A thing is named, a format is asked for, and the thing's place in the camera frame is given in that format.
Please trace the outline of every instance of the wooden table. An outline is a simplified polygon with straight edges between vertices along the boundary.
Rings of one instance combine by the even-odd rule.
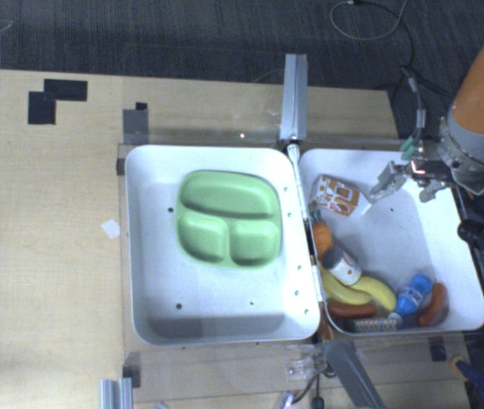
[[[45,78],[86,80],[88,99],[57,101],[56,125],[29,125],[28,92],[43,91]],[[146,102],[157,135],[180,126],[184,135],[267,133],[280,99],[273,85],[0,71],[0,408],[94,409],[100,380],[121,376],[126,275],[119,237],[101,224],[120,222],[123,109]],[[353,89],[309,89],[308,132],[338,145],[396,138],[386,94]],[[460,336],[446,347],[466,355]],[[285,377],[281,345],[205,350],[148,351],[161,394],[135,389],[148,400],[135,407],[270,408],[280,390],[300,389]],[[388,407],[469,407],[447,363],[430,360],[427,339],[360,354]],[[322,388],[327,407],[352,407],[337,379]]]

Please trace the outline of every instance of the sausage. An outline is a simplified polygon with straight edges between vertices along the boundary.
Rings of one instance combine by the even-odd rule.
[[[426,327],[439,314],[447,298],[447,288],[442,283],[434,283],[431,288],[431,301],[428,307],[417,318],[418,325]]]
[[[377,306],[373,302],[367,304],[345,304],[340,302],[327,302],[327,312],[332,317],[337,318],[371,318],[378,312]]]

